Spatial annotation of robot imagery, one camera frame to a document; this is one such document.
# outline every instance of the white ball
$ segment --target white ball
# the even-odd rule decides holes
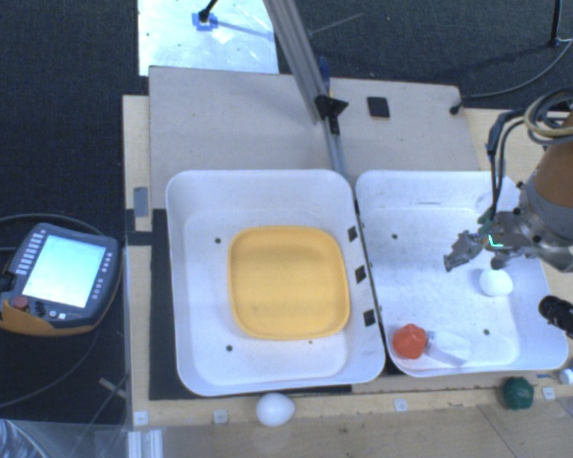
[[[282,393],[267,393],[257,403],[257,418],[264,426],[281,426],[294,413],[295,403]]]
[[[504,297],[514,290],[512,278],[505,270],[486,268],[479,276],[479,286],[490,297]]]

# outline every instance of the green toy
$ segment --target green toy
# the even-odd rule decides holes
[[[514,410],[530,408],[533,405],[533,387],[522,377],[508,378],[503,385],[505,405]]]

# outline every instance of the aluminum rod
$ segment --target aluminum rod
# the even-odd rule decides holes
[[[295,0],[263,1],[312,122],[316,123],[321,116],[316,108],[315,99],[319,95],[326,95],[328,91]],[[341,137],[331,133],[328,117],[325,118],[323,125],[331,166],[337,173],[348,178]]]

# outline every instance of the black clamp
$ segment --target black clamp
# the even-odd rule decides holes
[[[321,118],[323,120],[327,117],[329,118],[329,129],[331,133],[333,135],[340,135],[340,125],[337,121],[337,117],[348,107],[348,102],[326,95],[318,95],[314,99],[314,103]]]

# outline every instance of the yellow plate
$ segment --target yellow plate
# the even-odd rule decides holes
[[[229,299],[242,330],[264,340],[323,338],[350,316],[337,241],[320,229],[245,229],[229,246]]]

